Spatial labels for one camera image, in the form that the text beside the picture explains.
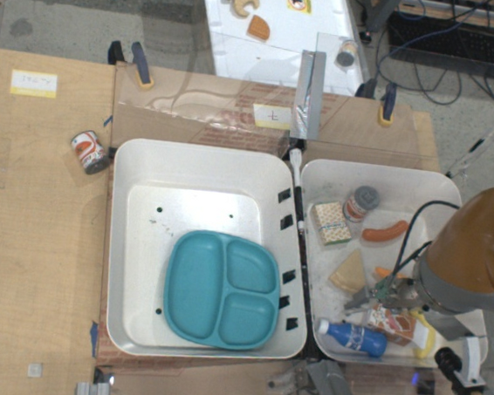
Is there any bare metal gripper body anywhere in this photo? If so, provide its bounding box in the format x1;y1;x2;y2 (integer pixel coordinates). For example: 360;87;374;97
370;274;433;317

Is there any beige bread slice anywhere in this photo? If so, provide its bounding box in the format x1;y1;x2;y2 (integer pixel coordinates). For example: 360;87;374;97
326;246;371;296

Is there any blue bottle with white cap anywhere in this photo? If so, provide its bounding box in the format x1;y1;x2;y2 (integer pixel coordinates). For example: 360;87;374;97
314;317;391;360

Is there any orange carrot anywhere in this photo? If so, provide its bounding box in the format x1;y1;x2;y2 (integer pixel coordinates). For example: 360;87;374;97
373;265;408;283

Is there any orange and white carton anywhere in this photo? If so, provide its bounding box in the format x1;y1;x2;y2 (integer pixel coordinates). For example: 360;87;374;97
361;303;419;347

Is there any yellow bottle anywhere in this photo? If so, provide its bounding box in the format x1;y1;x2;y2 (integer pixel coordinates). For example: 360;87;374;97
404;309;439;362

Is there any orange sausage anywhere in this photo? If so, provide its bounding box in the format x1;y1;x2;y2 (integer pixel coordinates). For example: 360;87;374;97
360;216;410;247

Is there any beige patterned carton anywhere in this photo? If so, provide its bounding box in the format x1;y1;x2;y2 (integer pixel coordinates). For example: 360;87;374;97
309;199;357;249

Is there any grey-lidded white and red can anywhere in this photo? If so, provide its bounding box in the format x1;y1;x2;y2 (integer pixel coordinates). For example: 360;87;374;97
341;183;382;226

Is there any thin black and white rod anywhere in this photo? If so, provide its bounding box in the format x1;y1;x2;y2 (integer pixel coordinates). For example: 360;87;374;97
267;146;337;359

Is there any white plastic tray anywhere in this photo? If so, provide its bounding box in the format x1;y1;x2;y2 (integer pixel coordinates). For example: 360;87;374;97
281;156;494;378
93;134;326;373

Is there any blue divided plate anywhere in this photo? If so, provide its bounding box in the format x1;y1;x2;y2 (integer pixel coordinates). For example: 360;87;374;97
158;227;288;356

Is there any clear jar with grey lid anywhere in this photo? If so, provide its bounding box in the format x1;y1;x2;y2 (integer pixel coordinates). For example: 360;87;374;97
333;37;360;70

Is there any brown cardboard board, red print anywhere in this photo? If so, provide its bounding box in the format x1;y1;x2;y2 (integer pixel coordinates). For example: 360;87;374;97
79;61;494;395

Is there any black keyboard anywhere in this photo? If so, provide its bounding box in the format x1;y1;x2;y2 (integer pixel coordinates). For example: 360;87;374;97
381;10;494;80

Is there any orange waffle slice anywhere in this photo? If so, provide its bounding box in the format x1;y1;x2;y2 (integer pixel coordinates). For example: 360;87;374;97
245;14;273;43

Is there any white and orange can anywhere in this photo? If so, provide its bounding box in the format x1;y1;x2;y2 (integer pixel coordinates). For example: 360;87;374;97
67;128;114;178

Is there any beige croissant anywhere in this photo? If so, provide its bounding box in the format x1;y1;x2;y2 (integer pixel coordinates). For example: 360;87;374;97
230;0;262;21

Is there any black cylinder on white bracket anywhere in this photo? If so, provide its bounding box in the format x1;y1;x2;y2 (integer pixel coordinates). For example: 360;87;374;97
430;332;492;395

